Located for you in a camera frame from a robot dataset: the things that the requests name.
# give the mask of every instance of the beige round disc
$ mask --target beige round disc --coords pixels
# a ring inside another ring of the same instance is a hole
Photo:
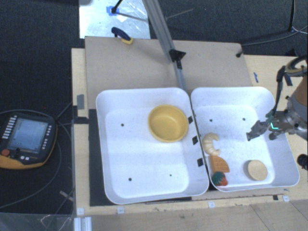
[[[250,161],[247,168],[249,175],[255,180],[264,180],[268,175],[266,166],[259,160]]]

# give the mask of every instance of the black clamp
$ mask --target black clamp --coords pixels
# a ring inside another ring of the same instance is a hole
[[[171,49],[171,50],[169,50],[169,55],[170,55],[171,60],[173,62],[175,62],[175,61],[177,62],[178,69],[182,69],[181,59],[184,57],[184,55],[186,55],[186,52]]]

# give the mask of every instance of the plastic sheet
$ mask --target plastic sheet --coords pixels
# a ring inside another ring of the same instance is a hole
[[[71,231],[73,224],[69,215],[0,213],[1,231]]]
[[[112,27],[119,27],[130,37],[150,39],[148,16],[142,0],[123,0],[117,12],[113,8],[119,0],[79,0],[80,38],[85,36],[114,37]]]

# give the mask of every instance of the toy food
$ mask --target toy food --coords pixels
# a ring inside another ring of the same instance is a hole
[[[215,150],[213,140],[219,141],[219,137],[215,133],[208,133],[202,139],[202,145],[205,152],[209,155],[218,156],[220,149]]]
[[[226,186],[228,185],[228,181],[223,172],[215,172],[212,176],[212,182],[215,186]]]
[[[219,156],[210,156],[213,172],[230,172],[227,162]]]
[[[247,170],[249,175],[254,180],[264,180],[268,175],[268,169],[259,160],[252,160],[248,163]]]

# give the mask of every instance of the yellow bowl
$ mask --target yellow bowl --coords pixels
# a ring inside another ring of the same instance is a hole
[[[179,141],[188,131],[186,115],[168,104],[157,106],[150,112],[148,126],[154,138],[161,142]]]

